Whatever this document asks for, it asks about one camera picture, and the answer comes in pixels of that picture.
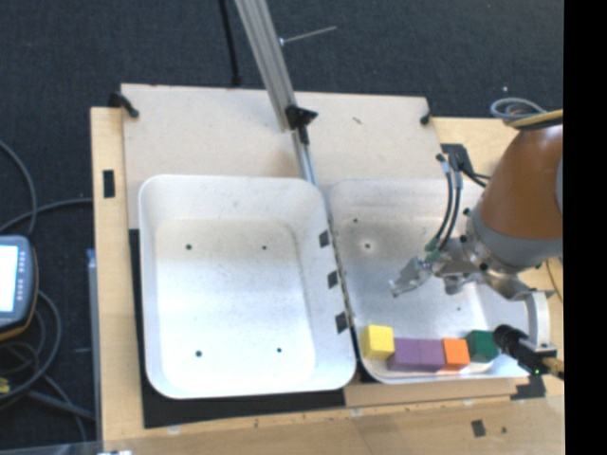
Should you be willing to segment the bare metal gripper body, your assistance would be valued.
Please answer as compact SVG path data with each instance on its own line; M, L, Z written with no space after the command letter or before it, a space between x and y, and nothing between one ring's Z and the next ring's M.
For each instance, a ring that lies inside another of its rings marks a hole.
M470 235L449 239L432 262L434 276L443 280L448 275L477 275L477 283L505 299L523 299L531 294L532 288L519 278L522 271L525 267L504 263Z

